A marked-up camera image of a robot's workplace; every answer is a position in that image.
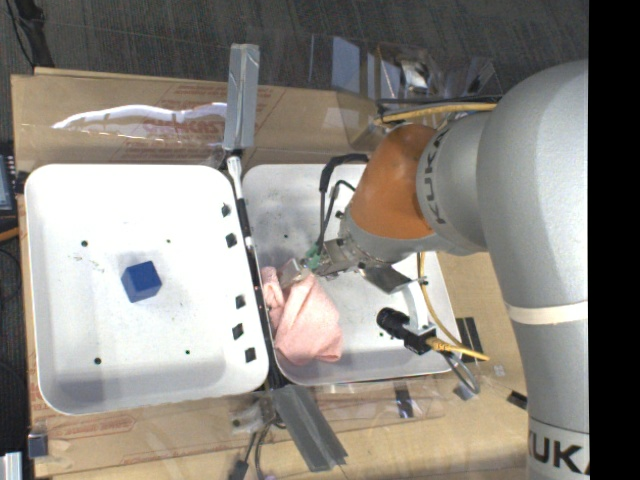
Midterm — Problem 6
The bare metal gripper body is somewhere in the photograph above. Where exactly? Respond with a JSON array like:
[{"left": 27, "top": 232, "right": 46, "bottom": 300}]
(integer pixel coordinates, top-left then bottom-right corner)
[{"left": 313, "top": 238, "right": 372, "bottom": 279}]

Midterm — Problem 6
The pink cloth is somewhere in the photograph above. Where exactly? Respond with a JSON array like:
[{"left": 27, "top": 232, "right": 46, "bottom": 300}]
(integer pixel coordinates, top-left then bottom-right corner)
[{"left": 259, "top": 265, "right": 345, "bottom": 366}]

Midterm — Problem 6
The thin black and white rod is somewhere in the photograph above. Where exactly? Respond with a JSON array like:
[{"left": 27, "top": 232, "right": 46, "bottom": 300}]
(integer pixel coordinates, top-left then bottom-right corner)
[{"left": 226, "top": 154, "right": 282, "bottom": 390}]

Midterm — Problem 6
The white plastic tray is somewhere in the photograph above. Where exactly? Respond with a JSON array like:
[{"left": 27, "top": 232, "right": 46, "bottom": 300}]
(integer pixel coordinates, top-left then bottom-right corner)
[
  {"left": 241, "top": 162, "right": 464, "bottom": 387},
  {"left": 23, "top": 163, "right": 271, "bottom": 416}
]

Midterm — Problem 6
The blue cube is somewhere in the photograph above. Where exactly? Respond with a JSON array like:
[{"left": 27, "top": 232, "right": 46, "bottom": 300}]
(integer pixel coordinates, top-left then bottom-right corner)
[{"left": 120, "top": 260, "right": 164, "bottom": 304}]

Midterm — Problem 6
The brown cardboard board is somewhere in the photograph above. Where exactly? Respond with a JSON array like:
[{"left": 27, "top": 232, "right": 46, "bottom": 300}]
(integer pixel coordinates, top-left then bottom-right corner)
[{"left": 10, "top": 66, "right": 532, "bottom": 480}]

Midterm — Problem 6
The black cylinder on white bracket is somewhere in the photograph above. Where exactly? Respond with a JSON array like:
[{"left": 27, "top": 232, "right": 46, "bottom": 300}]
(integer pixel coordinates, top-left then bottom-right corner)
[{"left": 363, "top": 264, "right": 438, "bottom": 357}]

